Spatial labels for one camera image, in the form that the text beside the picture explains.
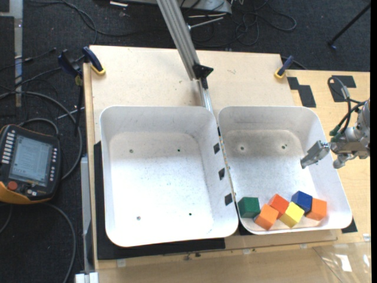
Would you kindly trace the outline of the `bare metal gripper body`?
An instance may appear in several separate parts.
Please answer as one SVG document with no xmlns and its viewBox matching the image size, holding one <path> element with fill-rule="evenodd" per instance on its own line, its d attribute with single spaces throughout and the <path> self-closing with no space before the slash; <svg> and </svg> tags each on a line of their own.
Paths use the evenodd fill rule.
<svg viewBox="0 0 377 283">
<path fill-rule="evenodd" d="M 357 104 L 354 110 L 357 112 L 355 124 L 330 134 L 330 149 L 338 159 L 370 156 L 370 99 Z"/>
</svg>

